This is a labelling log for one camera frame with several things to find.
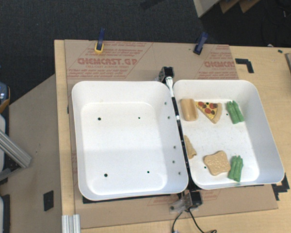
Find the cardboard sheet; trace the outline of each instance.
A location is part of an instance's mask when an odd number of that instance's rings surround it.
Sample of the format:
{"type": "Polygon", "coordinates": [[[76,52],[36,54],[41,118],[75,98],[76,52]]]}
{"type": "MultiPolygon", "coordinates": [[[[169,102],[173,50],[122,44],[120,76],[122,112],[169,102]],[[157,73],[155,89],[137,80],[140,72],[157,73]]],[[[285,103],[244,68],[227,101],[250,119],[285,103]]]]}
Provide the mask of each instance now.
{"type": "MultiPolygon", "coordinates": [[[[81,227],[95,228],[175,218],[169,212],[177,195],[83,203],[78,187],[71,89],[82,80],[155,80],[162,67],[174,68],[174,81],[183,79],[236,80],[238,75],[228,45],[205,44],[200,55],[195,44],[105,41],[103,53],[96,41],[65,40],[67,89],[76,214],[81,227]]],[[[271,185],[201,190],[203,204],[194,216],[276,209],[271,185]]]]}

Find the toy pizza slice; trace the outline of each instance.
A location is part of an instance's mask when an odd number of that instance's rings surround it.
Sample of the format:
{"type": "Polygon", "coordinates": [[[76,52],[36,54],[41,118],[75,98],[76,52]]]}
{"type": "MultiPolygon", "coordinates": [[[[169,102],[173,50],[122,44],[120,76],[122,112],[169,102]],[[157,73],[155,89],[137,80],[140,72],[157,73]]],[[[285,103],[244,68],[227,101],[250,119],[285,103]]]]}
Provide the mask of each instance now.
{"type": "Polygon", "coordinates": [[[211,102],[195,102],[198,109],[209,118],[213,123],[217,123],[222,114],[222,104],[221,103],[211,103],[211,102]]]}

